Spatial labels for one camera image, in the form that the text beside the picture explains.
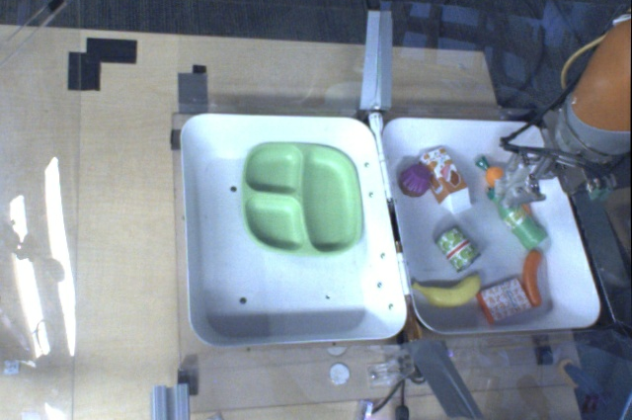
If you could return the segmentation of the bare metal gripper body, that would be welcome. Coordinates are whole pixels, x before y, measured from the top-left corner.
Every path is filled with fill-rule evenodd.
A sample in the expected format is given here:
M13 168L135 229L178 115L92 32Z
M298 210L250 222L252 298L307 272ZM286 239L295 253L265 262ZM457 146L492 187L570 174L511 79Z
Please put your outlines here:
M566 170L576 168L577 157L562 148L556 138L558 122L543 120L539 126L528 126L525 131L537 130L542 138L539 146L519 143L518 165L528 171L527 185L538 185L541 180L559 177Z

